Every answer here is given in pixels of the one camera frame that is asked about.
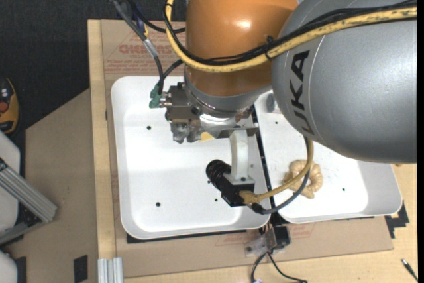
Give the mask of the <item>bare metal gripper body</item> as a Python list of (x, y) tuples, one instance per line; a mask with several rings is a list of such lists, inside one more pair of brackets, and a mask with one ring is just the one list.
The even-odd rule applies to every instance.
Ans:
[(238, 130), (252, 136), (258, 132), (251, 118), (256, 99), (257, 94), (212, 96), (190, 84), (178, 84), (164, 94), (165, 118), (169, 123), (201, 125), (214, 139), (228, 138)]

